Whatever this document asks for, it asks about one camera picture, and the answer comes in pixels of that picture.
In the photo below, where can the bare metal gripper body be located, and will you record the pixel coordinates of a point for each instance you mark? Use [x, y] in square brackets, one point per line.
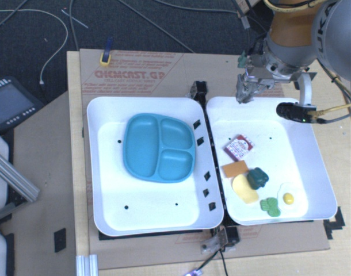
[267, 75]

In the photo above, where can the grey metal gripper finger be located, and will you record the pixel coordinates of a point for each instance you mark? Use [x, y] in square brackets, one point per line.
[253, 92]
[241, 91]

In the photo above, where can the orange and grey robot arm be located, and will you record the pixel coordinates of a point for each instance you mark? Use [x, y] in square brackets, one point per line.
[293, 19]

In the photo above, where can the red and white packet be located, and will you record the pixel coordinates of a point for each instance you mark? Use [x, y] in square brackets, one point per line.
[239, 148]

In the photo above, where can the white plastic tray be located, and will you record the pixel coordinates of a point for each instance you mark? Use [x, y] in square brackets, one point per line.
[152, 206]
[279, 154]

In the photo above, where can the thin black and white rod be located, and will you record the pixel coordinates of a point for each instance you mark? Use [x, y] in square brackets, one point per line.
[213, 154]

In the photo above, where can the brown cardboard board, red print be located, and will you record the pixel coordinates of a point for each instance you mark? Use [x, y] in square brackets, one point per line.
[169, 68]

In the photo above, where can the orange cheese slice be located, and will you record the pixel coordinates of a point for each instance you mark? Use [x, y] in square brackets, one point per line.
[234, 168]

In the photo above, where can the dark green toy pepper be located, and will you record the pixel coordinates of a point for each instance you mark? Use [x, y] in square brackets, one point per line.
[257, 178]

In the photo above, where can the yellow oval toy food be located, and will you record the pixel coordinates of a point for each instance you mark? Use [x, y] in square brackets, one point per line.
[244, 190]

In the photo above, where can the white and yellow fried egg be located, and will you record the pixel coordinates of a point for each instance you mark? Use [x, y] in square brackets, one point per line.
[289, 198]

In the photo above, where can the blue divided plate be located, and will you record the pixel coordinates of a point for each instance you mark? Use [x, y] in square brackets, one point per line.
[144, 148]

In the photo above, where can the green toy lettuce leaf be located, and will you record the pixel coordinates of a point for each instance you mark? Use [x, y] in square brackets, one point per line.
[270, 206]

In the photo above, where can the black cylinder on white bracket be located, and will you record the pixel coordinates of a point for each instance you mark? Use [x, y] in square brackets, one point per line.
[296, 112]

